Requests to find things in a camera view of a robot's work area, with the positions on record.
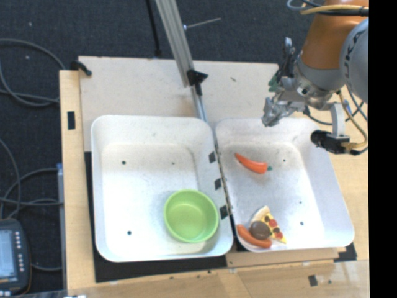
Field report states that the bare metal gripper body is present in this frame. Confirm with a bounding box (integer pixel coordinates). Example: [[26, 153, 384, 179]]
[[265, 76, 336, 118]]

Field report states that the orange carrot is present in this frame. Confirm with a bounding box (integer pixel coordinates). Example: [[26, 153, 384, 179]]
[[234, 152, 273, 175]]

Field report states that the white plastic tray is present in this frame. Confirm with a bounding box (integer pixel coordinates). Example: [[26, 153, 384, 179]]
[[215, 117, 355, 253], [91, 115, 234, 263]]

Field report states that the yellow pizza slice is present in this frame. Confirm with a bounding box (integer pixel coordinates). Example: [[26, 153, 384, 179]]
[[250, 205, 287, 245]]

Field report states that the brown round biscuit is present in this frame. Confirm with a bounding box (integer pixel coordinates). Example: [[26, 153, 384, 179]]
[[249, 221, 273, 241]]

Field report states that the red sausage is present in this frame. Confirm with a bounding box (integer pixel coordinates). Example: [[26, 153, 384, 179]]
[[236, 224, 273, 249]]

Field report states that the green bowl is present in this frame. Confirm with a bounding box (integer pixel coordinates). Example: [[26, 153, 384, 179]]
[[163, 189, 220, 244]]

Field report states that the pale wood board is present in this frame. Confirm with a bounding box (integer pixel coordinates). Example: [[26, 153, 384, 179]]
[[77, 56, 347, 268]]

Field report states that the black cylinder on white bracket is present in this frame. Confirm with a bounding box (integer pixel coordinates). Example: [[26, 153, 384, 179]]
[[310, 102, 351, 155]]

